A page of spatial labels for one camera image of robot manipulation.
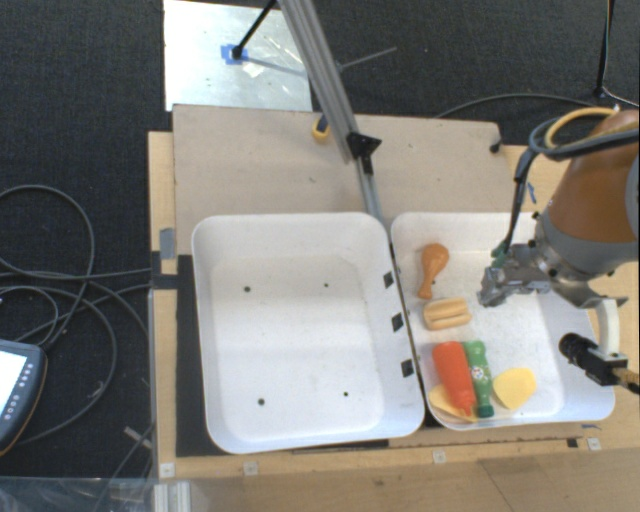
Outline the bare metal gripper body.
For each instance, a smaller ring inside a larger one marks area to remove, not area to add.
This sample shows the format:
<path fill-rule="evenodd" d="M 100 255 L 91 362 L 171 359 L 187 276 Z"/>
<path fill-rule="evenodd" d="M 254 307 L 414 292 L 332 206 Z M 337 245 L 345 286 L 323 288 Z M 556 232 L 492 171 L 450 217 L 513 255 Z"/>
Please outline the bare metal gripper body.
<path fill-rule="evenodd" d="M 499 304 L 512 295 L 555 294 L 579 309 L 593 309 L 605 299 L 618 307 L 626 296 L 602 295 L 591 288 L 592 276 L 579 271 L 548 244 L 529 240 L 499 248 Z"/>

